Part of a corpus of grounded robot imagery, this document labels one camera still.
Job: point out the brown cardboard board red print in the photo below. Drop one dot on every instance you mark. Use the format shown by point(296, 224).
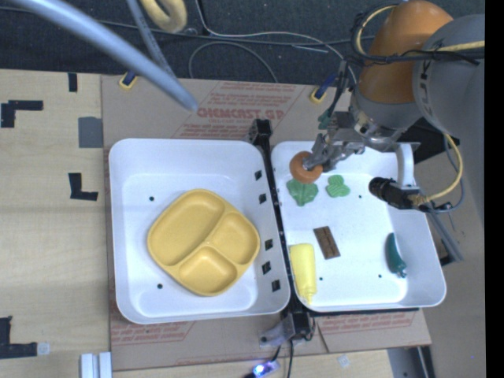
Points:
point(157, 112)

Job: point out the brown biscuit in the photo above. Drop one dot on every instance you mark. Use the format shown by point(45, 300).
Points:
point(327, 242)

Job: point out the white plastic tray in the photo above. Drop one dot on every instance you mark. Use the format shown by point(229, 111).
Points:
point(138, 164)
point(366, 227)

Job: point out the yellow divided plate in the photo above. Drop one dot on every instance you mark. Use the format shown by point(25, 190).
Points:
point(189, 227)

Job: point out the small green broccoli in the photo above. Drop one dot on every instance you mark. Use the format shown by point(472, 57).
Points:
point(337, 187)

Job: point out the orange doughnut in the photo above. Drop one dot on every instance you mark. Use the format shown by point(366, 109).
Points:
point(301, 175)

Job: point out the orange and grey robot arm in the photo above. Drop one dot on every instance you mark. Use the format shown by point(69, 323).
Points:
point(405, 45)

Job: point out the black cylinder on white bracket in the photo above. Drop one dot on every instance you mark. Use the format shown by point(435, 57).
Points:
point(391, 193)

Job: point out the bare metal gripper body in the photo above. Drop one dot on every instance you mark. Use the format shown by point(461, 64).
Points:
point(368, 134)

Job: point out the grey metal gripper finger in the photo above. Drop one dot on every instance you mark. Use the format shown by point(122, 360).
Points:
point(319, 152)
point(338, 152)

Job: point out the thin black rod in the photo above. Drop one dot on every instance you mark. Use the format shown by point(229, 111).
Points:
point(275, 195)

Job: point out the yellow bottle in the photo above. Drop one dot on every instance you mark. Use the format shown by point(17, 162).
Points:
point(303, 268)

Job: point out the dark green pepper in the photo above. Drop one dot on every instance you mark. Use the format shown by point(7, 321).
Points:
point(395, 258)

